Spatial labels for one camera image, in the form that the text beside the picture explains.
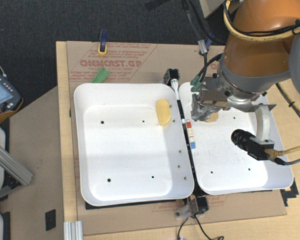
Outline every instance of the yellow cable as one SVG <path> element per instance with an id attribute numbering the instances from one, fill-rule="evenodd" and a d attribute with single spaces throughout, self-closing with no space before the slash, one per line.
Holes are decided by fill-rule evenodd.
<path id="1" fill-rule="evenodd" d="M 285 154 L 289 154 L 289 153 L 293 153 L 293 152 L 296 152 L 296 151 L 299 151 L 300 150 L 300 146 L 296 146 L 296 147 L 293 147 L 293 148 L 290 148 L 290 149 L 287 149 L 287 150 L 282 150 L 282 151 L 279 151 L 279 150 L 275 150 L 275 149 L 272 149 L 272 148 L 266 148 L 264 151 L 269 154 L 269 159 L 274 159 L 276 157 L 281 157 Z"/>
<path id="2" fill-rule="evenodd" d="M 232 0 L 226 0 L 225 1 L 225 7 L 226 7 L 227 11 L 229 10 L 229 6 L 230 6 L 231 2 L 232 2 Z M 223 11 L 223 20 L 224 20 L 225 26 L 227 27 L 227 29 L 230 31 L 231 34 L 233 34 L 237 38 L 240 38 L 240 39 L 246 40 L 246 41 L 254 41 L 254 42 L 272 41 L 272 40 L 289 38 L 291 36 L 294 36 L 294 35 L 300 33 L 300 27 L 297 27 L 293 31 L 290 30 L 290 31 L 287 31 L 287 32 L 284 32 L 284 33 L 271 35 L 271 36 L 249 36 L 249 35 L 245 35 L 245 34 L 242 34 L 238 31 L 236 31 L 231 26 L 225 11 Z"/>

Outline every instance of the wooden edge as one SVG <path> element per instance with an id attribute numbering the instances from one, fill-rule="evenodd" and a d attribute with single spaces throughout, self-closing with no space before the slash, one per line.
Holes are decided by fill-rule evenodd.
<path id="1" fill-rule="evenodd" d="M 70 118 L 70 91 L 67 43 L 56 42 L 56 67 L 59 98 L 63 215 L 65 222 L 78 220 L 75 166 Z"/>

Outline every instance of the yellow oval object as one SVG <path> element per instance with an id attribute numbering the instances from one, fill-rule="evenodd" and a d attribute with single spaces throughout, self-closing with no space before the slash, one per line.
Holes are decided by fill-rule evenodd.
<path id="1" fill-rule="evenodd" d="M 158 117 L 159 125 L 165 126 L 171 118 L 170 104 L 165 99 L 159 99 L 156 102 L 156 115 Z"/>

